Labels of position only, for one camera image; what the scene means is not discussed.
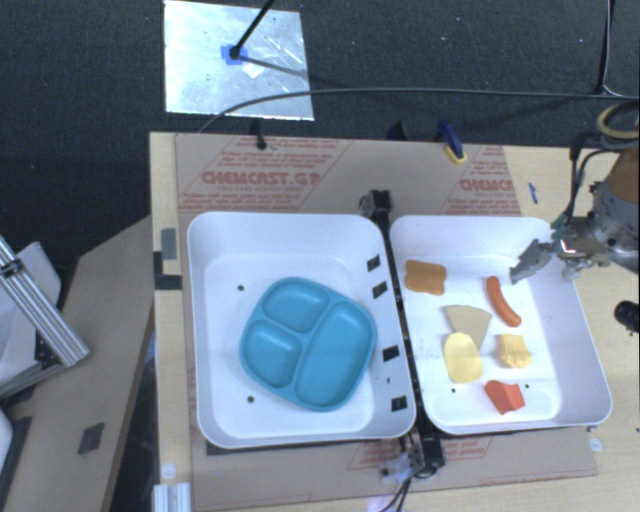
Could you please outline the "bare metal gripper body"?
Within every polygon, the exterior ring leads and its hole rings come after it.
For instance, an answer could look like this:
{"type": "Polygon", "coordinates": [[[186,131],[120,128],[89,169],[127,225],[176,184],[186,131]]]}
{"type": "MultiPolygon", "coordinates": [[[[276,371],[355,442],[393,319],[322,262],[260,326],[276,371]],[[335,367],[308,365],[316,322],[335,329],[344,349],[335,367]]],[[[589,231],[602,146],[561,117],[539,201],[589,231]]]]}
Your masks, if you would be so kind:
{"type": "Polygon", "coordinates": [[[552,239],[564,258],[584,261],[585,266],[615,264],[632,273],[639,271],[638,227],[611,217],[559,217],[552,224],[552,239]]]}

